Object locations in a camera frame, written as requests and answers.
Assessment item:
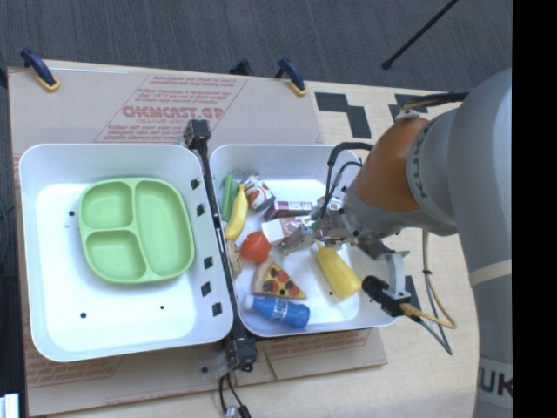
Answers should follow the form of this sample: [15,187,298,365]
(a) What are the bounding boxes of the brown biscuit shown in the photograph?
[225,239,245,277]

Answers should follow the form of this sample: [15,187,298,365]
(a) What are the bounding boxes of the black cylinder on white bracket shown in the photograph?
[361,250,413,318]

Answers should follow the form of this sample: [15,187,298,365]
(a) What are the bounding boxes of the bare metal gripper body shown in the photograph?
[311,206,359,247]

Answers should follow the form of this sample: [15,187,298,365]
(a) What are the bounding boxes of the red and white can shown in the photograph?
[241,173,277,213]

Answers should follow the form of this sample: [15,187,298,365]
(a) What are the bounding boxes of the thin black and white rod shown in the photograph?
[196,139,243,343]

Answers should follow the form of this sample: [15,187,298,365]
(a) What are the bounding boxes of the white and brown carton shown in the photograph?
[260,215,312,246]

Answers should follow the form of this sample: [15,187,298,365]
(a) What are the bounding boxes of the yellow banana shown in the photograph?
[224,183,250,241]

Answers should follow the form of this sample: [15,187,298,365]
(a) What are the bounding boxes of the slice of pizza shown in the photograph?
[251,255,308,301]

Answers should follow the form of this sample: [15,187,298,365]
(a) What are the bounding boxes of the brown cardboard board red print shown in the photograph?
[7,60,389,418]

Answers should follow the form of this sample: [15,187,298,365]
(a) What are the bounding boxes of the green divided plate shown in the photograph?
[77,177,196,285]

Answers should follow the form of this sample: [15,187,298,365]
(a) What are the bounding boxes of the red toy pepper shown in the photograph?
[239,231,273,264]

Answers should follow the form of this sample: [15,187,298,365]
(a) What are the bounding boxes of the dark red carton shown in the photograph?
[263,199,315,222]

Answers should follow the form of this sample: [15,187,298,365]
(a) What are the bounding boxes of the yellow mustard bottle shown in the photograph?
[315,241,363,301]

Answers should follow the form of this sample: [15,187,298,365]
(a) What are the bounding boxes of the black tripod leg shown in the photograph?
[381,0,491,71]

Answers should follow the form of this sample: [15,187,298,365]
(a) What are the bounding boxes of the green toy bean pod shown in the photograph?
[220,173,239,223]

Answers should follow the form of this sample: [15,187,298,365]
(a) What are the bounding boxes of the blue plastic bottle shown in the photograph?
[242,293,312,329]

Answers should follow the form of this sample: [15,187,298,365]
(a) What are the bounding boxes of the white plastic tray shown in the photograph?
[209,143,399,339]
[17,142,235,363]

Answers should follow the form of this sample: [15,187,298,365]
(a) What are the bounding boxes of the black block with thin wires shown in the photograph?
[223,336,259,373]
[183,118,213,150]

